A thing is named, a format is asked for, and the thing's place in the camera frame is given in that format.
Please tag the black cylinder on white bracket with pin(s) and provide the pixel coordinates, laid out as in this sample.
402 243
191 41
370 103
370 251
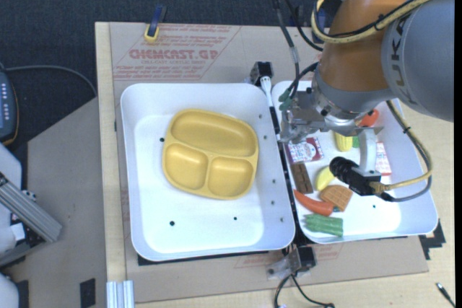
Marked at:
362 180

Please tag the brown cardboard board red print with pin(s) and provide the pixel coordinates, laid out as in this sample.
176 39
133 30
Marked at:
180 54

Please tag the red and white carton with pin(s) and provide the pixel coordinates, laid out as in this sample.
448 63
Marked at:
306 150

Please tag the brown chocolate bar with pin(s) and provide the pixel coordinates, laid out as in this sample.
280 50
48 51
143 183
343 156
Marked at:
302 178

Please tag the yellow banana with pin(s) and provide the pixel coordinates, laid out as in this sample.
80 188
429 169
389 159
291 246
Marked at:
324 178

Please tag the yellow divided plate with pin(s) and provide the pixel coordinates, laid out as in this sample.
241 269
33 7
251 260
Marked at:
211 151

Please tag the orange waffle biscuit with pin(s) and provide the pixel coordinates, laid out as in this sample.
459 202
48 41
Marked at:
336 196

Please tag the white plastic tray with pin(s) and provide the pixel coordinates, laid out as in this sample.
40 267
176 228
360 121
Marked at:
202 227
397 213

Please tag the orange carrot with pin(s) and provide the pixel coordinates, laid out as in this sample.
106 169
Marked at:
315 206

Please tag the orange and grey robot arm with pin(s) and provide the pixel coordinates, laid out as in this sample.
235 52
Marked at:
415 57

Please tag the pink and white packet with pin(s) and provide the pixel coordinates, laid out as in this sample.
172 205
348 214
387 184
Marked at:
383 158

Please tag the green beans bundle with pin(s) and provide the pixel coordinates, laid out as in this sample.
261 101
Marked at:
325 225

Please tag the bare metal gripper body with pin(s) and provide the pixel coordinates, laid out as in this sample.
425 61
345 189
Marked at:
307 119

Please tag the yellow corn cob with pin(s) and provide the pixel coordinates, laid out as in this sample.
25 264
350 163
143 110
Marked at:
343 143

